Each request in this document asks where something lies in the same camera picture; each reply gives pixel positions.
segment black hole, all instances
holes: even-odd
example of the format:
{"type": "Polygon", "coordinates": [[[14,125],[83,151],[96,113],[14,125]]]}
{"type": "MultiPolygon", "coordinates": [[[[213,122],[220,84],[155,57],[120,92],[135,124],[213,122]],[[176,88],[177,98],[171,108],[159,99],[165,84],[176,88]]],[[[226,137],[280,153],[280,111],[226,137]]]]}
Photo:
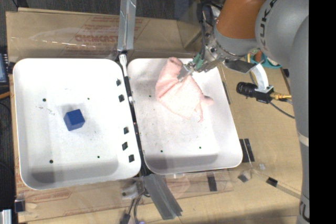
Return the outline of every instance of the black hole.
{"type": "Polygon", "coordinates": [[[122,101],[124,101],[125,100],[125,97],[121,94],[121,95],[119,95],[119,102],[122,102],[122,101]]]}
{"type": "Polygon", "coordinates": [[[132,155],[128,156],[128,160],[129,160],[130,163],[131,163],[132,161],[134,161],[134,155],[132,154],[132,155]]]}
{"type": "Polygon", "coordinates": [[[122,144],[122,150],[124,151],[126,148],[128,148],[127,142],[125,142],[125,143],[122,144]]]}

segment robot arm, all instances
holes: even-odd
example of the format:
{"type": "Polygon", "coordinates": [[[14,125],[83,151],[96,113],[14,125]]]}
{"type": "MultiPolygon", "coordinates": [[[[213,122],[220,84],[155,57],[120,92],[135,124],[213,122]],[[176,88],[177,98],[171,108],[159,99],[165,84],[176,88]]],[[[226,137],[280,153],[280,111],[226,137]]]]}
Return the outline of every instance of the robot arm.
{"type": "Polygon", "coordinates": [[[246,96],[253,93],[258,101],[269,103],[273,89],[268,85],[265,71],[260,64],[255,66],[241,61],[241,58],[252,49],[259,48],[267,57],[289,70],[303,164],[298,224],[310,222],[308,27],[309,0],[226,0],[214,27],[205,29],[208,35],[203,41],[203,51],[186,66],[184,72],[206,72],[219,62],[239,72],[252,71],[258,86],[246,90],[246,85],[241,82],[243,84],[237,86],[237,91],[246,96]]]}

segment cable connector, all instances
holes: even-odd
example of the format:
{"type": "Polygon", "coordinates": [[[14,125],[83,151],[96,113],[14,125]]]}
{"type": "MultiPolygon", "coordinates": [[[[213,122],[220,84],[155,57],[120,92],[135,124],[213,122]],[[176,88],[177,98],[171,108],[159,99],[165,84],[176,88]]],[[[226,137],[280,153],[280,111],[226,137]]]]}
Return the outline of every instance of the cable connector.
{"type": "Polygon", "coordinates": [[[120,220],[120,224],[128,224],[130,222],[131,215],[130,214],[124,214],[122,219],[120,220]]]}
{"type": "Polygon", "coordinates": [[[282,93],[278,93],[278,92],[272,92],[270,94],[271,98],[275,99],[275,100],[281,100],[281,99],[291,99],[292,96],[290,94],[282,94],[282,93]]]}
{"type": "Polygon", "coordinates": [[[199,59],[200,59],[200,57],[201,57],[201,54],[197,54],[197,55],[194,57],[194,59],[193,59],[193,63],[194,63],[194,64],[197,64],[198,61],[199,61],[199,59]]]}
{"type": "Polygon", "coordinates": [[[197,62],[196,66],[195,66],[195,70],[196,70],[196,71],[202,67],[203,62],[204,62],[204,60],[202,60],[202,59],[200,59],[200,60],[197,62]]]}

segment metal bracket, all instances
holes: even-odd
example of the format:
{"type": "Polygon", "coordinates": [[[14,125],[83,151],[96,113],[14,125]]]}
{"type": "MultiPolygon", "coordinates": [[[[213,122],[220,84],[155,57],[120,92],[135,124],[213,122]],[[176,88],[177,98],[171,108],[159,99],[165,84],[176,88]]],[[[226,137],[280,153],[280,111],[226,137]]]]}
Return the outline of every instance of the metal bracket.
{"type": "Polygon", "coordinates": [[[14,210],[16,213],[26,210],[26,201],[24,199],[16,199],[14,202],[14,210]]]}
{"type": "Polygon", "coordinates": [[[0,224],[12,224],[12,211],[10,209],[0,212],[0,224]]]}
{"type": "Polygon", "coordinates": [[[194,68],[189,65],[182,65],[180,74],[178,74],[177,79],[181,82],[184,78],[191,75],[194,72],[194,68]]]}
{"type": "Polygon", "coordinates": [[[228,59],[226,59],[223,64],[225,67],[243,74],[249,73],[256,65],[255,63],[245,62],[241,60],[230,61],[228,59]]]}
{"type": "Polygon", "coordinates": [[[136,8],[137,0],[121,0],[118,51],[133,49],[136,8]]]}
{"type": "Polygon", "coordinates": [[[142,180],[163,220],[181,216],[182,208],[160,175],[151,174],[142,180]]]}
{"type": "Polygon", "coordinates": [[[267,93],[273,88],[273,86],[268,84],[266,71],[260,63],[254,66],[251,69],[251,72],[254,74],[257,80],[258,89],[256,89],[256,91],[267,93]]]}
{"type": "Polygon", "coordinates": [[[131,186],[121,189],[123,199],[135,199],[145,191],[144,184],[141,180],[136,181],[131,186]]]}

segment black tape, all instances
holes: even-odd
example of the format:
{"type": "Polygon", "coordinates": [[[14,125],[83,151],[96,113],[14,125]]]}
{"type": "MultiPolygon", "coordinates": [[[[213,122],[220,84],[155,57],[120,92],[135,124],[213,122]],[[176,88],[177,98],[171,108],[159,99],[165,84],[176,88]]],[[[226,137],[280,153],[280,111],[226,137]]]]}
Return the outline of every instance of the black tape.
{"type": "Polygon", "coordinates": [[[244,140],[243,139],[239,139],[239,142],[240,142],[240,146],[242,147],[241,150],[243,151],[243,160],[242,160],[242,163],[248,163],[249,162],[248,153],[247,153],[247,149],[246,149],[244,140]]]}
{"type": "Polygon", "coordinates": [[[248,156],[250,158],[250,162],[254,162],[254,155],[252,152],[252,148],[251,148],[251,144],[250,144],[250,140],[248,138],[244,139],[245,145],[246,145],[246,149],[247,149],[247,153],[248,156]]]}
{"type": "Polygon", "coordinates": [[[266,180],[266,183],[270,184],[270,185],[273,186],[273,187],[277,187],[277,185],[278,185],[278,181],[275,180],[274,178],[271,178],[271,177],[269,177],[269,178],[266,180]]]}
{"type": "Polygon", "coordinates": [[[131,219],[130,214],[124,214],[124,216],[120,220],[120,224],[128,224],[130,222],[130,219],[131,219]]]}
{"type": "Polygon", "coordinates": [[[14,210],[16,213],[20,213],[26,210],[26,202],[25,200],[15,200],[14,210]]]}
{"type": "Polygon", "coordinates": [[[243,175],[243,174],[239,175],[238,178],[239,178],[243,183],[248,182],[248,178],[247,178],[245,175],[243,175]]]}
{"type": "Polygon", "coordinates": [[[14,62],[9,62],[8,64],[8,74],[13,74],[13,69],[14,69],[14,62]]]}
{"type": "Polygon", "coordinates": [[[209,190],[217,191],[217,183],[216,183],[215,176],[213,174],[207,175],[207,178],[208,178],[209,190]]]}
{"type": "Polygon", "coordinates": [[[127,96],[130,97],[130,96],[132,96],[132,90],[131,90],[131,86],[130,86],[129,77],[124,77],[124,81],[125,81],[127,96]]]}

